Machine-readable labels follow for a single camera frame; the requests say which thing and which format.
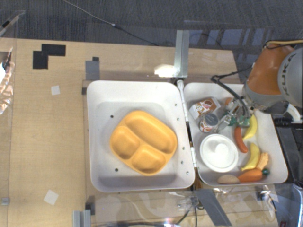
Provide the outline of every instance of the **carrot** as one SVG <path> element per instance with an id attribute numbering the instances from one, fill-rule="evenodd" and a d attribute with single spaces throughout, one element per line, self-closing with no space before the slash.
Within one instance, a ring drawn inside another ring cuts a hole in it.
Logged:
<path id="1" fill-rule="evenodd" d="M 238 176 L 238 179 L 240 180 L 241 183 L 257 182 L 262 179 L 262 175 L 263 175 L 262 171 L 255 168 Z"/>
<path id="2" fill-rule="evenodd" d="M 248 148 L 247 148 L 247 146 L 243 142 L 242 134 L 241 134 L 241 128 L 240 127 L 236 127 L 235 128 L 234 136 L 235 136 L 235 141 L 236 141 L 236 144 L 237 144 L 239 150 L 242 153 L 247 153 L 248 152 Z"/>

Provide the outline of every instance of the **can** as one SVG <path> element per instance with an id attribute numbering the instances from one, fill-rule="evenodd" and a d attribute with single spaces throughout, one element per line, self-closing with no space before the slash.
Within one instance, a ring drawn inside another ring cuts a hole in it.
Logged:
<path id="1" fill-rule="evenodd" d="M 200 131 L 208 133 L 216 126 L 219 122 L 218 117 L 213 113 L 206 114 L 199 123 Z"/>

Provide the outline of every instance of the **gray carpet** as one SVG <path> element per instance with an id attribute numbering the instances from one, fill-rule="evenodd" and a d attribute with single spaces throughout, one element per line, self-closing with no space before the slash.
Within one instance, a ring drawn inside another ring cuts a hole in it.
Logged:
<path id="1" fill-rule="evenodd" d="M 233 50 L 237 65 L 252 63 L 268 39 L 302 37 L 303 0 L 0 0 L 24 10 L 18 37 L 175 46 L 176 30 L 190 30 L 190 47 Z"/>

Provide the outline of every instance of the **white bowl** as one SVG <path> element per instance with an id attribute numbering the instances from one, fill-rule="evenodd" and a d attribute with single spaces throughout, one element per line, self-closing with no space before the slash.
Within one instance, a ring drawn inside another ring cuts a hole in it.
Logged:
<path id="1" fill-rule="evenodd" d="M 231 171 L 239 159 L 236 145 L 221 134 L 205 137 L 200 145 L 200 155 L 205 165 L 215 172 Z"/>

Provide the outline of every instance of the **banana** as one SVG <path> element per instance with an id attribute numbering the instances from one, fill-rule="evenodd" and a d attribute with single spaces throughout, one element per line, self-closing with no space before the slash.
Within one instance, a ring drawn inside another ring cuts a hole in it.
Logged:
<path id="1" fill-rule="evenodd" d="M 254 169 L 260 159 L 260 149 L 254 143 L 250 144 L 250 159 L 244 167 L 241 167 L 241 171 Z"/>
<path id="2" fill-rule="evenodd" d="M 257 127 L 258 127 L 257 119 L 256 119 L 255 115 L 252 115 L 250 117 L 250 126 L 246 130 L 245 135 L 242 139 L 247 140 L 247 139 L 253 137 L 255 135 L 255 133 L 257 132 Z"/>

